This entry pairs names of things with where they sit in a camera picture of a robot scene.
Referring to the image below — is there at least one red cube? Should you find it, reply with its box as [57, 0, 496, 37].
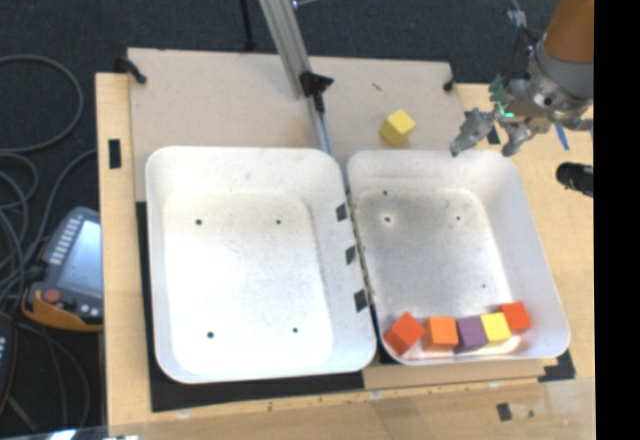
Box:
[383, 311, 428, 357]
[499, 301, 533, 333]

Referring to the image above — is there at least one brown cardboard board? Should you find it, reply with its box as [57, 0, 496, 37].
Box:
[126, 46, 552, 391]

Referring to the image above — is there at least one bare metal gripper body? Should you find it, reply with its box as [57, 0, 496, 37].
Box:
[493, 76, 595, 131]

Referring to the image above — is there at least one purple cube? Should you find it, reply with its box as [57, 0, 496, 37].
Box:
[454, 315, 489, 354]

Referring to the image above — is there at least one black cylinder on white bracket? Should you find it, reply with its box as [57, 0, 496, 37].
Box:
[555, 161, 595, 200]

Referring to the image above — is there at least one white plastic tray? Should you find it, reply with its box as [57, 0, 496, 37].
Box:
[345, 148, 572, 368]
[144, 144, 378, 386]

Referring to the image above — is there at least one yellow cube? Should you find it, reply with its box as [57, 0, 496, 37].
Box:
[379, 108, 418, 148]
[480, 311, 513, 344]

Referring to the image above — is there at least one orange cube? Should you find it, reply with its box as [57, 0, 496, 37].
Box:
[421, 315, 461, 353]

